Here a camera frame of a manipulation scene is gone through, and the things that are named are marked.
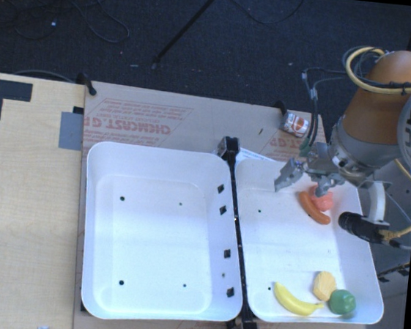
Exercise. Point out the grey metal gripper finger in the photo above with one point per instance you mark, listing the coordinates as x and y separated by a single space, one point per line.
323 187
288 175

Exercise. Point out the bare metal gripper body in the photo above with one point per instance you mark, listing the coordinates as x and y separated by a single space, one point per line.
322 162

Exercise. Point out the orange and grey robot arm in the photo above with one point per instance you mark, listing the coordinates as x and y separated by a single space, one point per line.
378 102

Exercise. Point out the pink toy food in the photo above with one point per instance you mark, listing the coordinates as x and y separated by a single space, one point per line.
327 202

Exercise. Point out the orange sausage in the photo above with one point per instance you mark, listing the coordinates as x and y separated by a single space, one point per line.
316 212

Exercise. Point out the white paper label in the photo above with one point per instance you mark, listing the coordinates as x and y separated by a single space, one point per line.
254 155

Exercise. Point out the white and red can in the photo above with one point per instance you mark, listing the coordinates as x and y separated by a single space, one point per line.
295 125

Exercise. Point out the white plastic tray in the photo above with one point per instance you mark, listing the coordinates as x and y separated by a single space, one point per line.
291 251
160 236

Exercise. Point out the thin black rod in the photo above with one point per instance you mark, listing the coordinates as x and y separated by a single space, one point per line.
239 234

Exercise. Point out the pale yellow ridged toy pastry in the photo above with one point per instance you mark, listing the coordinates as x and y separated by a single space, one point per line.
324 285

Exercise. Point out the brown cardboard board red print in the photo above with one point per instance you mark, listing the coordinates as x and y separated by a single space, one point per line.
195 125

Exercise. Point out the green toy pepper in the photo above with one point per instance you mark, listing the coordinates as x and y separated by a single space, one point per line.
342 301

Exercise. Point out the yellow banana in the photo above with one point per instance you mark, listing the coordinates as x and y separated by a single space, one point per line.
294 303

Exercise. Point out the black cylinder on white bracket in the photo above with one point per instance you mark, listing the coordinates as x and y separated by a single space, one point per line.
362 226

